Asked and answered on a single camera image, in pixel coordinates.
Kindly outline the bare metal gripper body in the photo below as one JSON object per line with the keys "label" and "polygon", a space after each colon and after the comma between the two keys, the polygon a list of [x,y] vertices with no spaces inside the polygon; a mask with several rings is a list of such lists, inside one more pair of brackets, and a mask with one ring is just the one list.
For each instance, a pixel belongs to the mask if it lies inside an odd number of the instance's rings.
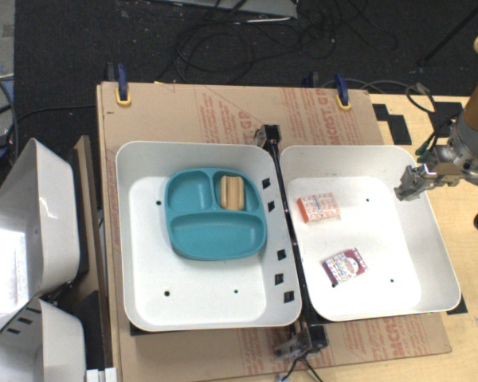
{"label": "bare metal gripper body", "polygon": [[437,186],[456,186],[463,180],[478,187],[478,156],[469,148],[438,145],[432,157],[430,171],[437,174]]}

